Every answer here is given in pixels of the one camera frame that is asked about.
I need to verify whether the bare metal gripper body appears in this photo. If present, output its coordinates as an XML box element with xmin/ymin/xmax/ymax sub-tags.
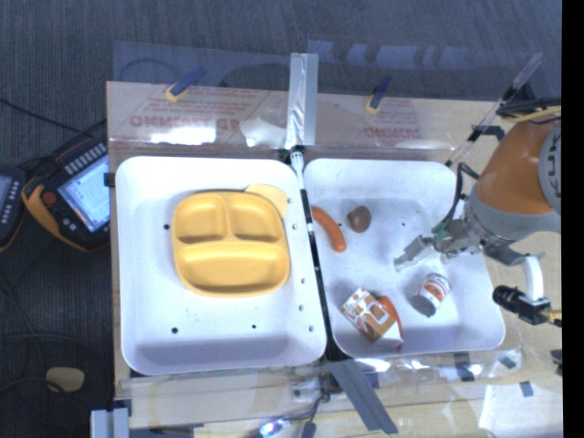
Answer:
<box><xmin>430</xmin><ymin>219</ymin><xmax>485</xmax><ymax>258</ymax></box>

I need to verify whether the white and orange can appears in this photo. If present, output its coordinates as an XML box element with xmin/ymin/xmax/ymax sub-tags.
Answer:
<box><xmin>409</xmin><ymin>272</ymin><xmax>453</xmax><ymax>318</ymax></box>

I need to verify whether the white plastic tray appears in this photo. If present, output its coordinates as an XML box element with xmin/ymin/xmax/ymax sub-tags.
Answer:
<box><xmin>114</xmin><ymin>154</ymin><xmax>329</xmax><ymax>377</ymax></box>
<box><xmin>302</xmin><ymin>157</ymin><xmax>507</xmax><ymax>360</ymax></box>

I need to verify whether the brown round toy food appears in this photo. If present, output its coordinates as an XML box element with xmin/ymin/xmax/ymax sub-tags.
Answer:
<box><xmin>346</xmin><ymin>204</ymin><xmax>372</xmax><ymax>235</ymax></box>

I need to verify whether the brown and white carton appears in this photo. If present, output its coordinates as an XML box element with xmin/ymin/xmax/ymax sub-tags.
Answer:
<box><xmin>339</xmin><ymin>286</ymin><xmax>405</xmax><ymax>344</ymax></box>

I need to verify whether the orange sausage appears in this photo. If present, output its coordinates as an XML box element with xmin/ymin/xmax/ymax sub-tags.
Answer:
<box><xmin>310</xmin><ymin>205</ymin><xmax>348</xmax><ymax>254</ymax></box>

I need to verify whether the thin black and white rod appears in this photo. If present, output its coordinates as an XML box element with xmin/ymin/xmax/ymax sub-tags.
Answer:
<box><xmin>289</xmin><ymin>150</ymin><xmax>337</xmax><ymax>360</ymax></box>

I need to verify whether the yellow divided plate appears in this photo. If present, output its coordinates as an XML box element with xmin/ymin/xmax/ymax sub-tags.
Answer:
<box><xmin>171</xmin><ymin>190</ymin><xmax>292</xmax><ymax>298</ymax></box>

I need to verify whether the brown cardboard board red print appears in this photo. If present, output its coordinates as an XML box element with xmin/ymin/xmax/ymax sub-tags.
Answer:
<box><xmin>105</xmin><ymin>80</ymin><xmax>563</xmax><ymax>430</ymax></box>

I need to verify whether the pale yellow oval object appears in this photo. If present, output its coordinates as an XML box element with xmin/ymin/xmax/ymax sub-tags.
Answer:
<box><xmin>45</xmin><ymin>366</ymin><xmax>87</xmax><ymax>393</ymax></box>

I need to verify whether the black cylinder on white bracket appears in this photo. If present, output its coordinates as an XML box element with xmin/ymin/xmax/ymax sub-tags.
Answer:
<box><xmin>492</xmin><ymin>253</ymin><xmax>552</xmax><ymax>327</ymax></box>

